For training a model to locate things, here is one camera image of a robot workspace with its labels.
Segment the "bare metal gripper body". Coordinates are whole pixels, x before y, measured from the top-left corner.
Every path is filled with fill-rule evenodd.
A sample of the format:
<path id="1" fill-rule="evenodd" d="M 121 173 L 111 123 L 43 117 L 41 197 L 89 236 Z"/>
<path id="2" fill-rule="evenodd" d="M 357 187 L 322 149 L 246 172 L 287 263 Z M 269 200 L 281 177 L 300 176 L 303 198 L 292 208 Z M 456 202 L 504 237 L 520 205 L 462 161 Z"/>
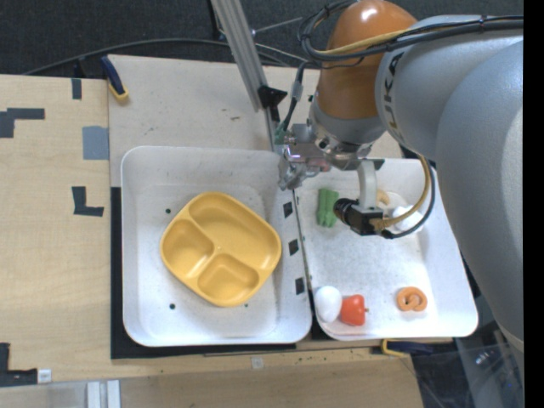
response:
<path id="1" fill-rule="evenodd" d="M 337 122 L 326 126 L 306 122 L 287 126 L 281 124 L 281 161 L 341 171 L 355 170 L 365 159 L 374 143 L 384 134 L 379 122 Z"/>

